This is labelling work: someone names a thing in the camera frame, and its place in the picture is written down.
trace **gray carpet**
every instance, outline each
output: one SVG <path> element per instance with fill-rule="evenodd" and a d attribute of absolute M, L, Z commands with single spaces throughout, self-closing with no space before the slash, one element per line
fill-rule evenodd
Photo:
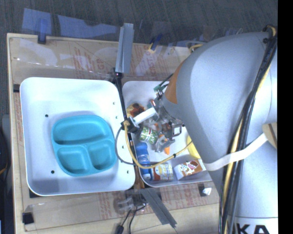
<path fill-rule="evenodd" d="M 208 30 L 216 38 L 229 29 L 252 32 L 278 24 L 278 0 L 0 0 L 0 127 L 9 114 L 6 34 L 26 33 L 26 9 L 113 26 L 133 23 L 134 41 L 140 43 L 149 43 L 161 31 L 161 44 L 177 44 L 199 39 Z M 52 34 L 61 35 L 56 24 Z"/>

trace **blue divided plate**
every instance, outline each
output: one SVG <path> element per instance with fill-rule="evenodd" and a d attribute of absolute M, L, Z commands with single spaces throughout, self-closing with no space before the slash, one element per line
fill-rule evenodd
<path fill-rule="evenodd" d="M 113 132 L 99 116 L 60 119 L 52 127 L 51 139 L 58 164 L 69 175 L 103 172 L 116 163 Z"/>

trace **water bottle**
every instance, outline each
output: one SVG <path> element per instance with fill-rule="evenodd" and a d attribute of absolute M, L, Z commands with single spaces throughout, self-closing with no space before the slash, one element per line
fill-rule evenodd
<path fill-rule="evenodd" d="M 139 142 L 135 145 L 137 160 L 141 165 L 150 165 L 150 157 L 147 151 L 147 144 L 145 142 Z M 151 174 L 149 173 L 148 169 L 140 168 L 141 176 L 144 180 L 150 180 Z"/>

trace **floor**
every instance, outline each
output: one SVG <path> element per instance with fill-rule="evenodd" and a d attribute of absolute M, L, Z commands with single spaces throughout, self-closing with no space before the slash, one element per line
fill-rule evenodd
<path fill-rule="evenodd" d="M 261 31 L 267 24 L 277 26 L 278 0 L 0 0 L 2 132 L 7 131 L 4 129 L 4 119 L 9 114 L 6 34 L 34 34 L 35 27 L 27 23 L 41 13 L 83 20 L 90 26 L 100 23 L 120 27 L 124 22 L 133 23 L 135 42 L 150 43 L 153 37 L 162 34 L 160 44 L 184 45 L 190 40 L 209 41 L 226 34 Z M 52 23 L 48 34 L 62 36 L 64 31 L 58 22 Z M 100 39 L 102 36 L 82 37 Z M 105 39 L 115 40 L 115 36 L 105 35 Z M 10 201 L 7 200 L 11 182 L 4 182 L 5 192 L 1 184 L 0 181 L 0 219 L 2 232 L 8 233 L 7 227 L 11 222 L 4 221 L 4 213 L 11 211 Z"/>

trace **bottle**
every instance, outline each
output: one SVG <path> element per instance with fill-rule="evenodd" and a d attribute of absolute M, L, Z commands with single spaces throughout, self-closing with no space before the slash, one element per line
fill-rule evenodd
<path fill-rule="evenodd" d="M 147 144 L 145 142 L 139 142 L 135 145 L 137 160 L 141 165 L 150 165 L 150 157 L 147 151 Z M 151 174 L 148 169 L 140 168 L 141 176 L 144 180 L 150 180 Z"/>

